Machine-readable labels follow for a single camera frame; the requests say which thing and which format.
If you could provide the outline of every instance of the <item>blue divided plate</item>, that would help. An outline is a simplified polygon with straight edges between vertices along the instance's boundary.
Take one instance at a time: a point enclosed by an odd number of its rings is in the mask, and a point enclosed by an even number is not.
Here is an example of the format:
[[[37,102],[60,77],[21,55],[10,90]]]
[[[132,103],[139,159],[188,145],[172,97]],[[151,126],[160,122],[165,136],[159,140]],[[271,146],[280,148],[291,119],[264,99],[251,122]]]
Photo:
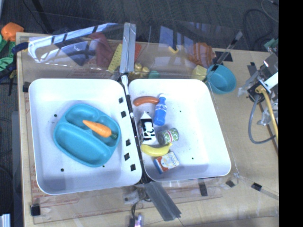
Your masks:
[[[98,122],[116,132],[118,137],[104,138],[82,121]],[[113,155],[121,138],[121,130],[115,120],[87,104],[70,107],[57,123],[53,139],[56,146],[69,157],[90,167],[104,165]]]

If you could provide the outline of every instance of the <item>can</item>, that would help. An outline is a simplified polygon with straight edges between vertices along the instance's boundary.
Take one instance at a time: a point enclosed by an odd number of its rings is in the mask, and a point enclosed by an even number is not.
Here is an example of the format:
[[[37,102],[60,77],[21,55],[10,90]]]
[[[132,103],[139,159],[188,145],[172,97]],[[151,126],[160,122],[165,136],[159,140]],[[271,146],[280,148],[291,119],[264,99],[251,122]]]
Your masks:
[[[160,145],[167,145],[179,139],[179,132],[176,128],[170,130],[160,131],[157,134],[157,139]]]

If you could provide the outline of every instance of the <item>toy banana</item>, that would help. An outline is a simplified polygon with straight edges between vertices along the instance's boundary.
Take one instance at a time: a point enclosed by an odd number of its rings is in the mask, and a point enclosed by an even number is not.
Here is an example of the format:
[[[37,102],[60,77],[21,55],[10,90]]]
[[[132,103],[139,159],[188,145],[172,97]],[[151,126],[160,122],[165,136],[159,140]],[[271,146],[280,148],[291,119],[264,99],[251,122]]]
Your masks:
[[[160,156],[167,154],[171,146],[172,146],[172,143],[169,143],[169,144],[159,147],[159,148],[142,144],[141,151],[152,157],[160,157]]]

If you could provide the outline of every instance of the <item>toy carrot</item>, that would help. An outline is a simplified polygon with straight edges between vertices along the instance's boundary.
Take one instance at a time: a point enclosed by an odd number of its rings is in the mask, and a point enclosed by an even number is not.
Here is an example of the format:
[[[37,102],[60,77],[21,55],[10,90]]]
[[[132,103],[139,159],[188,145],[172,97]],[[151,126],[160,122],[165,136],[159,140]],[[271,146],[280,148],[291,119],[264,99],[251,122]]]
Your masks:
[[[92,131],[96,132],[97,134],[101,135],[102,137],[111,137],[113,139],[118,138],[118,134],[115,132],[112,132],[111,129],[104,124],[92,122],[88,120],[82,121],[87,127],[89,127]]]

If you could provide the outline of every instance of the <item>blue bowl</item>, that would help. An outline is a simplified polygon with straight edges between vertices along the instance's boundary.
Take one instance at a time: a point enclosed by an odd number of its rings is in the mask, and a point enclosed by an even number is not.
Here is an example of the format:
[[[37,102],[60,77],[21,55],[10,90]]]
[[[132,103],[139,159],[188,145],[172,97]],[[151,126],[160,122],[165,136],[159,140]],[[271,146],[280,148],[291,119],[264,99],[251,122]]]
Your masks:
[[[226,66],[217,66],[217,69],[214,71],[212,71],[214,65],[207,69],[206,85],[216,94],[226,94],[232,92],[237,86],[235,75]]]

